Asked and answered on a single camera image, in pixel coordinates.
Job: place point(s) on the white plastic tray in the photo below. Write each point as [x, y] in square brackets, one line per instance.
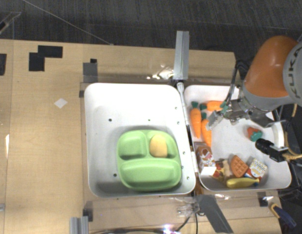
[131, 106]
[233, 140]

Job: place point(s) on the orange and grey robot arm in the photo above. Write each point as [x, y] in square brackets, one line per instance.
[268, 67]

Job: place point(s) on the white and yellow carton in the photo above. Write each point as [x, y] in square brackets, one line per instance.
[257, 168]

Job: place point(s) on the yellow potato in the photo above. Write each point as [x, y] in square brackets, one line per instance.
[158, 146]

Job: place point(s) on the black cylinder on white bracket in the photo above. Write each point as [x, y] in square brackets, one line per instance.
[269, 146]

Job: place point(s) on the brown carton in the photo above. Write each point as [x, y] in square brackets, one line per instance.
[204, 155]

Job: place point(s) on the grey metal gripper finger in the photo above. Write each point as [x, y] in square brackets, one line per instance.
[212, 122]
[218, 114]

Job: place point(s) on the red strawberry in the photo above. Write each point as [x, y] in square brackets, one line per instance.
[253, 133]

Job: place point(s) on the yellow banana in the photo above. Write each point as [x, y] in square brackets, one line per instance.
[241, 183]

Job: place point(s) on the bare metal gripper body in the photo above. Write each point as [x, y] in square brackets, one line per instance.
[238, 112]

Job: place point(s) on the green divided plate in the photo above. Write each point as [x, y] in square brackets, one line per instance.
[148, 172]

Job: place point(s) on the orange carrot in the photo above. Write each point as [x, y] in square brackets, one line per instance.
[213, 105]
[206, 134]
[196, 122]

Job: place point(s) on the pizza slice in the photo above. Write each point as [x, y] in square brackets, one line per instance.
[220, 170]

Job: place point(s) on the brown waffle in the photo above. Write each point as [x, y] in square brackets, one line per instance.
[238, 166]

